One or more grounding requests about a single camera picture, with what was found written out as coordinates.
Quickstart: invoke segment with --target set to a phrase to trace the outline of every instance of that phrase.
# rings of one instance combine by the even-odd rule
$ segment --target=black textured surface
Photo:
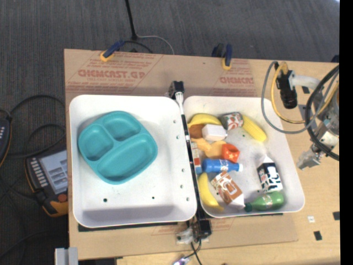
[[[234,58],[330,62],[339,54],[340,4],[335,0],[130,0],[138,35],[158,35],[178,55],[211,56],[230,43]],[[105,50],[131,37],[124,0],[0,0],[0,108],[11,110],[37,94],[62,100],[63,51]],[[159,39],[138,39],[157,54],[171,54]],[[136,44],[132,48],[148,52]],[[13,113],[9,153],[55,142],[65,111],[51,98],[25,102]],[[0,167],[5,184],[31,197],[24,159]],[[50,218],[37,203],[0,184],[0,264],[54,264],[54,249],[68,246],[67,217]]]

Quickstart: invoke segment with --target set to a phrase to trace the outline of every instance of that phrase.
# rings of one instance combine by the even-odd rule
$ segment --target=blue bottle
[[[224,159],[204,159],[202,162],[202,170],[206,173],[221,173],[223,171],[241,172],[243,165]]]

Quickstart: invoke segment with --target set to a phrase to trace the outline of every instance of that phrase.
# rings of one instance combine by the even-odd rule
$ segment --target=plastic tray
[[[145,170],[157,157],[157,144],[145,127],[124,111],[107,113],[79,135],[78,147],[105,182],[121,184]]]
[[[275,126],[282,129],[281,121],[275,114],[271,102],[265,99],[264,104],[267,117]],[[198,113],[206,113],[219,117],[232,112],[240,112],[256,121],[256,123],[266,132],[267,139],[264,142],[254,140],[241,128],[230,130],[228,136],[224,140],[225,142],[236,146],[240,151],[238,163],[243,164],[244,170],[242,172],[230,171],[229,173],[244,193],[245,202],[250,202],[257,196],[263,194],[260,179],[256,170],[256,163],[261,156],[268,155],[275,162],[282,180],[282,193],[284,194],[285,203],[277,210],[252,211],[247,213],[243,209],[236,209],[232,206],[226,205],[222,198],[217,195],[217,192],[211,183],[209,183],[208,187],[211,193],[217,199],[218,203],[224,207],[224,210],[220,211],[202,204],[205,212],[214,218],[226,218],[245,215],[295,212],[302,209],[305,202],[304,193],[288,146],[286,135],[276,131],[265,121],[261,112],[260,98],[192,96],[185,100],[184,112],[187,122],[191,121],[192,117]],[[201,159],[204,158],[202,152],[200,153],[200,156]]]
[[[131,114],[154,138],[158,155],[138,176],[102,180],[78,148],[91,123],[114,111]],[[85,227],[176,222],[197,208],[180,109],[167,97],[81,95],[69,105],[73,214]]]

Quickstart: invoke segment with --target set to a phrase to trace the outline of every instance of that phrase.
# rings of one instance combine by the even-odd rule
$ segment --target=yellow banana
[[[266,133],[252,120],[250,120],[247,116],[242,115],[244,124],[243,129],[246,130],[249,135],[251,135],[254,139],[258,141],[265,141],[267,139]]]
[[[221,121],[210,114],[196,114],[193,116],[191,119],[191,122],[188,123],[188,128],[191,127],[192,125],[197,125],[197,124],[212,124],[212,125],[222,125]]]
[[[201,173],[197,179],[197,183],[199,185],[199,193],[202,202],[209,207],[217,208],[218,210],[222,211],[224,208],[218,204],[218,201],[208,188],[207,173]]]

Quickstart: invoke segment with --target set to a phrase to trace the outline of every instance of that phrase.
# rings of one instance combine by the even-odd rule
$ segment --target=bottle
[[[202,170],[206,173],[221,173],[223,171],[237,171],[243,170],[243,165],[239,163],[232,163],[224,159],[204,159],[202,162]]]
[[[259,211],[277,209],[281,207],[283,203],[284,203],[283,194],[278,191],[274,191],[257,197],[253,202],[245,203],[244,210],[246,212],[251,212],[253,209],[256,209]]]

